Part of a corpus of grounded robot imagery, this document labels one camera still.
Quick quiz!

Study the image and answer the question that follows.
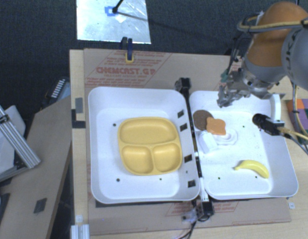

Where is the brown round biscuit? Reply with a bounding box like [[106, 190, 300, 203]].
[[192, 110, 214, 131]]

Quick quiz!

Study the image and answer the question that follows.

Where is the yellow banana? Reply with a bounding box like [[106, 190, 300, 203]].
[[234, 159, 270, 180]]

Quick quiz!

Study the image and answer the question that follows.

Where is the white small carton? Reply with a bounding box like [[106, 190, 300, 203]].
[[198, 130, 218, 154]]

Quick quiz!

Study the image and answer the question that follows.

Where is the thin black and white rod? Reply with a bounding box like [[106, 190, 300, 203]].
[[182, 87, 209, 203]]

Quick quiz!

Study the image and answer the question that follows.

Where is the orange toy bread slice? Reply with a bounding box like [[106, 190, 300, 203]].
[[206, 117, 227, 136]]

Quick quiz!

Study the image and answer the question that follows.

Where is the white plastic tray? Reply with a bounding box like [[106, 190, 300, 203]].
[[88, 86, 201, 205], [188, 90, 300, 201]]

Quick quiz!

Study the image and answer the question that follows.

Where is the multicoloured cube block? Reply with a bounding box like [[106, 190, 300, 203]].
[[286, 98, 308, 132]]

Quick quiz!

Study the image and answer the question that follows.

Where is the black block with thin wires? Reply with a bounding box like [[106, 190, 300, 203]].
[[195, 200, 215, 220], [174, 77, 192, 92]]

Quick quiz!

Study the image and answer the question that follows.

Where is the brown cardboard board red print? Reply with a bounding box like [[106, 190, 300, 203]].
[[83, 48, 293, 236]]

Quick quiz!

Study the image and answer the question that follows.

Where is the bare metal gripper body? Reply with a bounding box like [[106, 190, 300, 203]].
[[225, 70, 272, 100]]

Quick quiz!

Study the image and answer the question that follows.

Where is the yellow divided plate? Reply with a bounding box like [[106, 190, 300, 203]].
[[117, 117, 183, 176]]

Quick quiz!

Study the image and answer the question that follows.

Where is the black cylinder on white bracket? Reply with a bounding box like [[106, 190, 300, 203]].
[[252, 93, 286, 137]]

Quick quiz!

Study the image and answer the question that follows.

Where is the white toy fried egg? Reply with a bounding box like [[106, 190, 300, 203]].
[[215, 127, 238, 146]]

